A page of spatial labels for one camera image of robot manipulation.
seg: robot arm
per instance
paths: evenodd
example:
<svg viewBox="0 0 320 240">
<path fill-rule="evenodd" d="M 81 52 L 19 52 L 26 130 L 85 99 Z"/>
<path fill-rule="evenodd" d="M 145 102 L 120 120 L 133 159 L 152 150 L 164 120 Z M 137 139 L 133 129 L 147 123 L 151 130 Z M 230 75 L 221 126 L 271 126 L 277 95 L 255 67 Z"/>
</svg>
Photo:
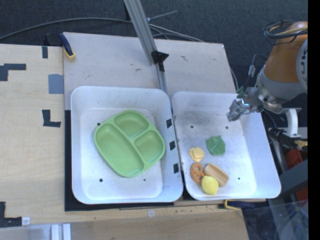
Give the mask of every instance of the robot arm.
<svg viewBox="0 0 320 240">
<path fill-rule="evenodd" d="M 270 34 L 270 31 L 289 25 L 286 31 Z M 264 35 L 277 38 L 263 68 L 256 77 L 254 87 L 243 86 L 233 100 L 227 118 L 236 121 L 242 115 L 261 112 L 263 109 L 276 114 L 286 114 L 289 137 L 297 136 L 299 108 L 283 108 L 282 104 L 308 91 L 308 22 L 282 21 L 267 25 Z"/>
</svg>

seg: white tray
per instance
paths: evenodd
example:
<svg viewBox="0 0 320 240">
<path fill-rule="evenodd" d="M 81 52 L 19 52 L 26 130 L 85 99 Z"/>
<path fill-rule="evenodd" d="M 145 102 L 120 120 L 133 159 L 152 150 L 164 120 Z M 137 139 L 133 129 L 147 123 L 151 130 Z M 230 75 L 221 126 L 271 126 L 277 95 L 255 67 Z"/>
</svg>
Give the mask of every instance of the white tray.
<svg viewBox="0 0 320 240">
<path fill-rule="evenodd" d="M 281 184 L 259 113 L 244 115 L 229 122 L 227 112 L 236 94 L 177 92 L 172 110 L 185 186 L 200 201 L 225 199 L 271 199 L 279 195 Z M 220 135 L 225 142 L 223 155 L 212 155 L 206 139 Z M 229 181 L 216 195 L 205 194 L 190 176 L 194 160 L 189 149 L 200 147 L 205 167 L 216 164 L 229 175 Z"/>
<path fill-rule="evenodd" d="M 132 177 L 121 177 L 103 160 L 94 131 L 125 110 L 144 114 L 162 135 L 166 151 L 154 166 Z M 71 94 L 72 191 L 84 204 L 166 203 L 183 192 L 175 129 L 168 95 L 159 89 L 81 86 Z"/>
</svg>

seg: green plate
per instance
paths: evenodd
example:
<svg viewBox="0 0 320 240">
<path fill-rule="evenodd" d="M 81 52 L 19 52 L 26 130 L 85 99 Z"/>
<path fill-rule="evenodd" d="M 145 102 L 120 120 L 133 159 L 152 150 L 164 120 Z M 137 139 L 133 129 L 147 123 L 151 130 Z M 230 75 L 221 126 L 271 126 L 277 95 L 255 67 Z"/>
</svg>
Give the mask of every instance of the green plate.
<svg viewBox="0 0 320 240">
<path fill-rule="evenodd" d="M 94 143 L 107 164 L 122 177 L 143 173 L 166 151 L 156 127 L 135 110 L 118 113 L 101 123 L 94 131 Z"/>
</svg>

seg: red object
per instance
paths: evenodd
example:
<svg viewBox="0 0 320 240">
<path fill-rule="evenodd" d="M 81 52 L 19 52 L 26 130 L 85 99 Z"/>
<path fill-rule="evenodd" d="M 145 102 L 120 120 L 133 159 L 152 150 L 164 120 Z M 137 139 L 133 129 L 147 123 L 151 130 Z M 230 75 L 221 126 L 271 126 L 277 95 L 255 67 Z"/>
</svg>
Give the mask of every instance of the red object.
<svg viewBox="0 0 320 240">
<path fill-rule="evenodd" d="M 306 158 L 308 153 L 300 151 L 299 149 L 290 150 L 288 153 L 284 155 L 286 166 L 290 170 L 296 165 L 302 163 L 304 161 L 303 157 Z M 299 201 L 308 200 L 308 187 L 299 190 L 296 192 L 296 197 Z"/>
</svg>

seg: brown pretzel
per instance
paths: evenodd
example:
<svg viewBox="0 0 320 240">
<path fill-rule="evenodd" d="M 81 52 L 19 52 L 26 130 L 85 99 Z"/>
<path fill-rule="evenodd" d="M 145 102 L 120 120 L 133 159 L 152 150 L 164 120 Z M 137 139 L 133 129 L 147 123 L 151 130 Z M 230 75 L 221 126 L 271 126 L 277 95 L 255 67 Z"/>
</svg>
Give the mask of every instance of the brown pretzel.
<svg viewBox="0 0 320 240">
<path fill-rule="evenodd" d="M 195 162 L 190 168 L 191 178 L 198 184 L 201 184 L 204 175 L 204 168 L 198 162 Z"/>
</svg>

